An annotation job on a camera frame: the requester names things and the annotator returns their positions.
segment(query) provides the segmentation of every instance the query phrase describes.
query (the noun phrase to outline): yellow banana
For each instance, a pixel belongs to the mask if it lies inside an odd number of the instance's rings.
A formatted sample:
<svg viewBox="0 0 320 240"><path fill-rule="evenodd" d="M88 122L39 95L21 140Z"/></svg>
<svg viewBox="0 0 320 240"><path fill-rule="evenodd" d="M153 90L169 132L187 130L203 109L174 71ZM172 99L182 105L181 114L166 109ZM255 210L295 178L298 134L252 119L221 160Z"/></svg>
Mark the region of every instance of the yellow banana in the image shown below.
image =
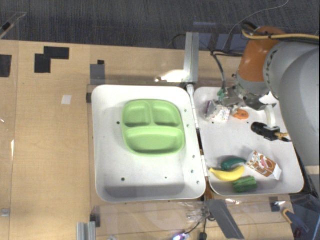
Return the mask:
<svg viewBox="0 0 320 240"><path fill-rule="evenodd" d="M231 171L215 170L213 168L210 168L209 171L212 172L219 180L225 182L233 182L241 178L241 176L245 172L245 167L238 166L237 168Z"/></svg>

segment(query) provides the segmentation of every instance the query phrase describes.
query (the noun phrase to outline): dark floor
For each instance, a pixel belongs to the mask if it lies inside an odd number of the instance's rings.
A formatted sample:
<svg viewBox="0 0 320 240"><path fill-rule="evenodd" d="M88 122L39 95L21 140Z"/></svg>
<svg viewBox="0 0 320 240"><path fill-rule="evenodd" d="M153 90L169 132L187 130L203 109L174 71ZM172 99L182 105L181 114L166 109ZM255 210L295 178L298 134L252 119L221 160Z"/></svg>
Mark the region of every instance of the dark floor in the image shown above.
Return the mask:
<svg viewBox="0 0 320 240"><path fill-rule="evenodd" d="M200 32L207 33L202 36L207 42L205 45L211 39L210 45L215 46L219 34L228 34L241 19L285 2L0 0L0 24L4 24L14 12L26 12L19 22L19 35L13 30L7 39L167 48L177 34ZM260 26L271 25L289 32L315 34L319 30L319 4L319 0L290 0L282 8L260 12L249 20ZM234 29L235 34L239 31L239 28ZM177 38L175 45L179 48L182 41L183 38Z"/></svg>

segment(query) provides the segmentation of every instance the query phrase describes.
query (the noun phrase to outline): green tray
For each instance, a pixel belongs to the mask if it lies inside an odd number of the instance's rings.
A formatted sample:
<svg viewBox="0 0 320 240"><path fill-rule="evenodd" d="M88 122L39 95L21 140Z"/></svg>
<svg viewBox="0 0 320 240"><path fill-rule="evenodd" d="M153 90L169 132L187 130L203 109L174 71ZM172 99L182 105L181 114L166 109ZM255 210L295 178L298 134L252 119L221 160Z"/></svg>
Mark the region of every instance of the green tray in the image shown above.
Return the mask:
<svg viewBox="0 0 320 240"><path fill-rule="evenodd" d="M136 155L172 155L185 146L185 130L178 108L158 99L139 99L125 104L122 136Z"/></svg>

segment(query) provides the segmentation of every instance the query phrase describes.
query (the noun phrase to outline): brown and white carton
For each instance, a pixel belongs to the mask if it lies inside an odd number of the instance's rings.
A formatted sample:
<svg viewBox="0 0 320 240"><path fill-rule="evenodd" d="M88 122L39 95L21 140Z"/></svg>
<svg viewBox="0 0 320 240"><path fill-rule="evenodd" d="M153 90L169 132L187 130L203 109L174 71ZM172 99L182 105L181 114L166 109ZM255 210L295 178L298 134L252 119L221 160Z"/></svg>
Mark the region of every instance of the brown and white carton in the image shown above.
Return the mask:
<svg viewBox="0 0 320 240"><path fill-rule="evenodd" d="M276 162L256 150L249 155L246 165L261 175L277 181L282 173Z"/></svg>

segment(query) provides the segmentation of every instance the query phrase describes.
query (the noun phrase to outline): wooden surface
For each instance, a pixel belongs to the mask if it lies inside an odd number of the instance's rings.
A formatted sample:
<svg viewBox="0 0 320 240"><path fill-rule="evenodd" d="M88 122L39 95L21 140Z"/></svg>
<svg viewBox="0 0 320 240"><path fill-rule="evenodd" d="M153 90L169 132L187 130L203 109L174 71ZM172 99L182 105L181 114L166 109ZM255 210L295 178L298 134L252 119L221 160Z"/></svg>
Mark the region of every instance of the wooden surface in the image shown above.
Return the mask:
<svg viewBox="0 0 320 240"><path fill-rule="evenodd" d="M34 73L35 54L43 54L44 46L70 48L69 60L51 61L51 74ZM12 157L0 156L0 208L11 208L10 217L0 220L1 240L75 240L77 223L87 223L94 208L102 212L98 240L107 239L109 234L118 240L170 239L193 226L186 221L183 203L114 205L99 199L90 177L93 150L86 103L90 64L97 60L105 61L107 77L152 80L167 71L182 69L184 51L6 41L0 46L0 54L18 58L12 64L18 77L11 74L10 78L0 78L0 117L10 115L12 125L8 127L15 129L15 135L4 136L2 132L0 136L7 144L14 138L13 171ZM228 78L239 62L238 58L221 58ZM200 52L199 78L220 84L219 70L208 52ZM16 106L8 102L15 100L15 95ZM70 105L61 104L64 95L72 96ZM247 202L239 206L244 208L230 203L229 209L246 239L293 238L281 214L270 212L267 197L242 202ZM191 239L197 239L201 227ZM224 239L216 222L208 223L206 232L208 239Z"/></svg>

